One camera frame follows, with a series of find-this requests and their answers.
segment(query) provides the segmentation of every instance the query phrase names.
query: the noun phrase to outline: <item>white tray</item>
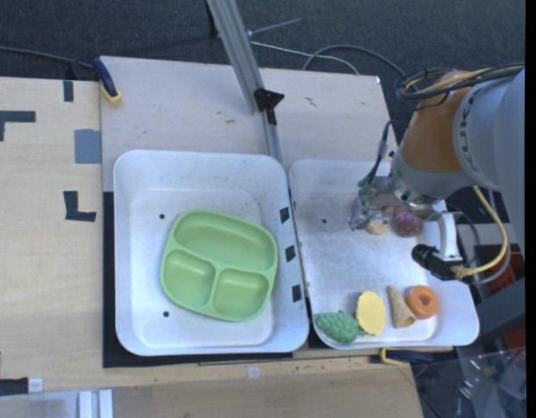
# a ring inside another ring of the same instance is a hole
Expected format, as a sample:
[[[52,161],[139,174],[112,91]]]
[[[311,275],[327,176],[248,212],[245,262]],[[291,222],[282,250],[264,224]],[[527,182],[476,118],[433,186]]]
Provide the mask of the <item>white tray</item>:
[[[130,151],[114,168],[116,330],[139,355],[284,353],[299,348],[308,317],[287,178],[265,155]],[[265,310],[246,322],[193,313],[160,283],[165,242],[176,217],[210,208],[266,227],[278,243],[278,272]]]
[[[425,223],[416,238],[401,238],[392,231],[377,236],[349,228],[357,183],[372,166],[370,162],[303,159],[291,167],[291,199],[312,313],[341,310],[353,314],[358,296],[366,290],[378,293],[389,305],[388,285],[401,292],[414,285],[428,285],[439,295],[441,308],[431,319],[395,328],[388,307],[380,336],[359,336],[351,344],[339,344],[323,333],[318,334],[320,339],[338,349],[462,346],[473,342],[479,333],[479,319],[469,287],[457,280],[436,279],[411,257],[418,243],[439,246],[436,223]],[[389,163],[382,163],[379,175],[386,175],[389,167]]]

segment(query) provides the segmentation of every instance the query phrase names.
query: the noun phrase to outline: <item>toy donut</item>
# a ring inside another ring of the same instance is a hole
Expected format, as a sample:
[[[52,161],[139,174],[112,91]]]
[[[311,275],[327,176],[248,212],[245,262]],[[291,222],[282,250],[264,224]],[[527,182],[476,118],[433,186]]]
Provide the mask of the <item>toy donut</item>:
[[[440,308],[439,296],[430,287],[417,285],[405,295],[405,303],[417,319],[428,319]]]

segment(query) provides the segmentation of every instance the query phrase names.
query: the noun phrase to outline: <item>metal pole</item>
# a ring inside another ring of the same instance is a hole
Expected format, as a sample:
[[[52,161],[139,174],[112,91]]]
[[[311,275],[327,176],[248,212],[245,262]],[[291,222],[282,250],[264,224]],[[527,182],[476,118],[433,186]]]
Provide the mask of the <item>metal pole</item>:
[[[235,0],[206,0],[206,2],[214,17],[225,51],[233,65],[233,70],[251,113],[263,112],[268,153],[281,162],[278,130],[273,122],[273,113],[272,116],[269,116],[267,110],[258,107],[255,99],[255,92],[263,90],[264,83],[252,52],[251,42],[239,14],[237,3]]]

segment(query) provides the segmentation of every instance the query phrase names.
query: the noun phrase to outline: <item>green divided plate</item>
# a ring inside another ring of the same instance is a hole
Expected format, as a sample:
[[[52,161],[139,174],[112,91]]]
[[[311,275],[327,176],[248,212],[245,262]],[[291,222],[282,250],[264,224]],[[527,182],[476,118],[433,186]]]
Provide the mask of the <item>green divided plate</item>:
[[[277,269],[278,246],[267,229],[225,212],[193,209],[171,227],[160,278],[181,307],[244,321],[265,309]]]

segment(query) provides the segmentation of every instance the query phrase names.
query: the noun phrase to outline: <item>black cable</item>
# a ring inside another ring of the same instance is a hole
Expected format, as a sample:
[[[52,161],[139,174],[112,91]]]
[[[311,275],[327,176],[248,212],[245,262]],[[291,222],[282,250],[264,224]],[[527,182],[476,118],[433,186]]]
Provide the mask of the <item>black cable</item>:
[[[444,101],[446,101],[446,98],[448,97],[448,95],[450,94],[450,91],[447,91],[446,93],[444,93],[444,96],[440,99],[440,101],[438,101],[436,104],[430,104],[430,105],[421,105],[420,107],[418,106],[415,111],[421,111],[425,108],[432,108],[432,107],[438,107],[439,105],[442,105],[444,103]]]
[[[38,57],[45,57],[45,58],[48,58],[48,59],[51,59],[51,60],[58,60],[60,62],[65,62],[67,64],[77,63],[77,64],[79,64],[80,66],[82,66],[84,68],[92,69],[92,65],[88,64],[86,62],[81,62],[81,61],[79,61],[77,59],[69,59],[68,57],[57,56],[55,54],[50,54],[50,53],[47,53],[47,52],[26,50],[25,48],[15,48],[15,47],[12,47],[12,46],[2,46],[2,45],[0,45],[0,51],[14,52],[14,53],[18,53],[18,54],[28,54],[28,55],[31,55],[31,56],[38,56]]]
[[[469,86],[474,86],[476,84],[482,84],[495,79],[510,78],[518,74],[525,64],[516,63],[501,65],[496,67],[491,67],[482,70],[480,73],[471,76],[467,79],[462,79],[459,82],[448,85],[444,88],[439,88],[437,90],[425,91],[420,90],[417,92],[408,92],[407,89],[413,86],[413,83],[420,82],[421,80],[432,79],[432,78],[441,78],[447,72],[453,71],[451,69],[444,68],[433,68],[429,70],[419,71],[410,76],[406,76],[403,79],[399,79],[396,83],[396,97],[401,101],[420,101],[427,98],[432,98],[434,96],[442,95],[449,91],[458,90],[461,88],[466,88]]]
[[[382,161],[382,158],[385,154],[385,148],[387,147],[387,141],[388,141],[388,129],[390,128],[390,125],[392,125],[393,121],[389,120],[385,123],[384,129],[382,130],[382,138],[380,139],[379,144],[379,152],[376,157],[376,162],[374,163],[374,166],[372,169],[368,172],[366,177],[363,181],[366,181],[366,184],[371,184],[374,180],[374,177],[376,176],[376,172],[379,170],[380,162]]]
[[[380,59],[384,63],[390,65],[395,71],[397,71],[402,76],[406,76],[405,71],[403,71],[401,68],[399,68],[394,62],[392,62],[390,59],[378,54],[375,51],[369,50],[367,48],[364,48],[362,46],[357,45],[349,45],[349,44],[337,44],[337,45],[330,45],[326,46],[324,48],[321,48],[320,50],[316,51],[314,54],[312,54],[309,59],[305,62],[305,65],[303,65],[303,71],[307,70],[309,66],[311,65],[312,61],[316,59],[319,55],[322,53],[325,53],[327,51],[331,50],[353,50],[353,51],[361,51],[365,54],[369,54],[371,56],[374,56],[377,59]]]

